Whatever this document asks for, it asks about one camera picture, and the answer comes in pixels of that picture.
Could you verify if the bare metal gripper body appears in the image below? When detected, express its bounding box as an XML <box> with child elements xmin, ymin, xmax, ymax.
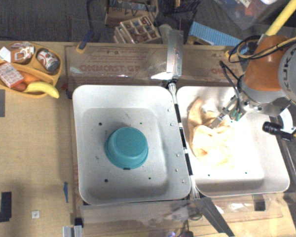
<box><xmin>221</xmin><ymin>94</ymin><xmax>271</xmax><ymax>120</ymax></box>

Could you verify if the tan bread slice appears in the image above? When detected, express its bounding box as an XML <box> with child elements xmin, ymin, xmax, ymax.
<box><xmin>187</xmin><ymin>97</ymin><xmax>214</xmax><ymax>134</ymax></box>
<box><xmin>191</xmin><ymin>123</ymin><xmax>235</xmax><ymax>166</ymax></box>

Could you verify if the thin black and white rod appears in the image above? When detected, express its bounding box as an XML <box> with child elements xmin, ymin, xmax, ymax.
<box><xmin>168</xmin><ymin>82</ymin><xmax>200</xmax><ymax>199</ymax></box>

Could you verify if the white plastic tray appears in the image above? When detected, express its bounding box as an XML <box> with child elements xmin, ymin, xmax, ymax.
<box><xmin>176</xmin><ymin>85</ymin><xmax>291</xmax><ymax>198</ymax></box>
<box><xmin>72</xmin><ymin>84</ymin><xmax>192</xmax><ymax>205</ymax></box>

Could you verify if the teal bowl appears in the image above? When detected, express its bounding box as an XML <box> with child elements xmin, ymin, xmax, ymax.
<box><xmin>104</xmin><ymin>126</ymin><xmax>149</xmax><ymax>170</ymax></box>

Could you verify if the yellow banana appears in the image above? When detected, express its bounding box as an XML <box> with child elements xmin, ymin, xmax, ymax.
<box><xmin>23</xmin><ymin>81</ymin><xmax>60</xmax><ymax>99</ymax></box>

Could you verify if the red and white can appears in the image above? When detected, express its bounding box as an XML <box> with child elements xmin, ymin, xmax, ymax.
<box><xmin>36</xmin><ymin>48</ymin><xmax>61</xmax><ymax>73</ymax></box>

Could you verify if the yellow divided plate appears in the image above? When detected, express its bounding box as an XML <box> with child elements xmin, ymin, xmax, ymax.
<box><xmin>0</xmin><ymin>41</ymin><xmax>63</xmax><ymax>99</ymax></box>

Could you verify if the orange carrot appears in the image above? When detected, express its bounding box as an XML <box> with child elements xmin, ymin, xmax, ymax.
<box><xmin>11</xmin><ymin>72</ymin><xmax>41</xmax><ymax>92</ymax></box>

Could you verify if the white and orange carton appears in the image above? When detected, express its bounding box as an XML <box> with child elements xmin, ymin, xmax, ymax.
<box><xmin>0</xmin><ymin>41</ymin><xmax>35</xmax><ymax>64</ymax></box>

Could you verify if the pink and white packet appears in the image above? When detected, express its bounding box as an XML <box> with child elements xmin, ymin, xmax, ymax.
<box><xmin>0</xmin><ymin>62</ymin><xmax>25</xmax><ymax>89</ymax></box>

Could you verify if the black cylinder on white bracket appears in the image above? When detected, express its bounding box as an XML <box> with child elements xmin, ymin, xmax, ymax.
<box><xmin>262</xmin><ymin>107</ymin><xmax>296</xmax><ymax>142</ymax></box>

